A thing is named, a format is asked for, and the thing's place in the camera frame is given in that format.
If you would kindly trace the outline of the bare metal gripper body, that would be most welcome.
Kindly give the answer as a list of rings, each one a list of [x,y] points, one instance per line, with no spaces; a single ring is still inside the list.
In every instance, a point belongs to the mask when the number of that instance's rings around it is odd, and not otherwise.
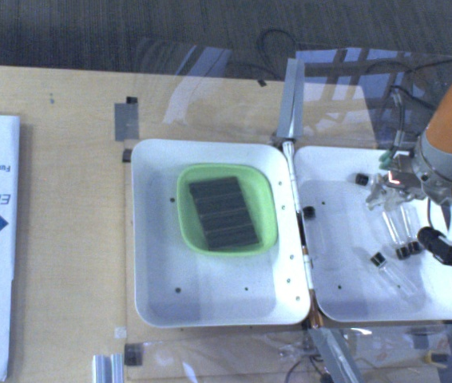
[[[422,189],[422,182],[410,165],[389,167],[385,184],[410,199],[423,200],[427,197],[427,194]]]

